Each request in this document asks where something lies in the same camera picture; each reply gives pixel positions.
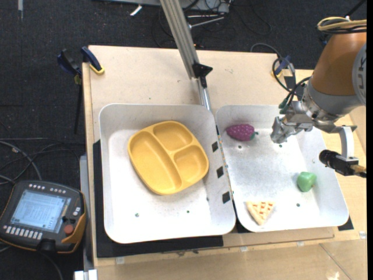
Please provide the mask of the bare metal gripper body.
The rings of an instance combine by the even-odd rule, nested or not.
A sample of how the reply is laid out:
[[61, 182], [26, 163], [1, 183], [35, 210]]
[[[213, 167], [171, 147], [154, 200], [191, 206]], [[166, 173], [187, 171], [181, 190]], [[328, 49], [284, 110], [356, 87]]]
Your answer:
[[314, 122], [306, 114], [301, 101], [292, 101], [290, 103], [283, 117], [283, 124], [293, 131], [311, 131], [314, 127]]

